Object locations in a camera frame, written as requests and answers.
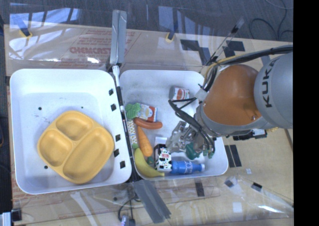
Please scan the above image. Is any orange carrot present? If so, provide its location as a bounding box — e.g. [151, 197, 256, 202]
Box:
[136, 125, 155, 165]

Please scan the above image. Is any blue bottle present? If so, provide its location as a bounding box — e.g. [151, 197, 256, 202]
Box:
[169, 160, 206, 176]

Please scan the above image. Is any brown cardboard board red print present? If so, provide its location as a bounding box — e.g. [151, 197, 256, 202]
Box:
[3, 23, 294, 226]

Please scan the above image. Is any white plastic tray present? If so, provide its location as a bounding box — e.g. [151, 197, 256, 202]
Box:
[119, 69, 229, 181]
[9, 68, 133, 195]

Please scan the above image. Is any orange sausage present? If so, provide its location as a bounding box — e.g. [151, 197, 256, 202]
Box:
[133, 117, 163, 130]

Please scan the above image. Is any yellow banana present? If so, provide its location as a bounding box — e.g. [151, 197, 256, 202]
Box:
[134, 147, 165, 178]

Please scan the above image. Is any orange and white carton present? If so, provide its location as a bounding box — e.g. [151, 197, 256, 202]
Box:
[138, 103, 159, 123]

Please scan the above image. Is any yellow divided plate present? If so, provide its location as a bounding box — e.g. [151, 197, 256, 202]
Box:
[36, 110, 115, 185]

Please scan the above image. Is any black cylinder on white bracket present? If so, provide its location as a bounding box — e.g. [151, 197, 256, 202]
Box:
[225, 127, 269, 142]

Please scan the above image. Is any red and white can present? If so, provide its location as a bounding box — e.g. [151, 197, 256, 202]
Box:
[168, 86, 191, 101]

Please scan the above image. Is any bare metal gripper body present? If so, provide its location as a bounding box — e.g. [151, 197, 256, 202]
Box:
[173, 120, 215, 155]

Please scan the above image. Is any dark green toy vegetable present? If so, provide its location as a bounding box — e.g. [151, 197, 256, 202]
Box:
[185, 142, 201, 161]

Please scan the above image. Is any white packet with yellow dots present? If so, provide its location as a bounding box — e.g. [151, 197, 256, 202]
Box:
[126, 119, 139, 146]

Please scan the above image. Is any cow print white carton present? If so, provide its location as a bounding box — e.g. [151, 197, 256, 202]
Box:
[153, 144, 172, 172]

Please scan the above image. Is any green broccoli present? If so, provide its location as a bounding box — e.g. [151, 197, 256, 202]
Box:
[124, 102, 142, 120]

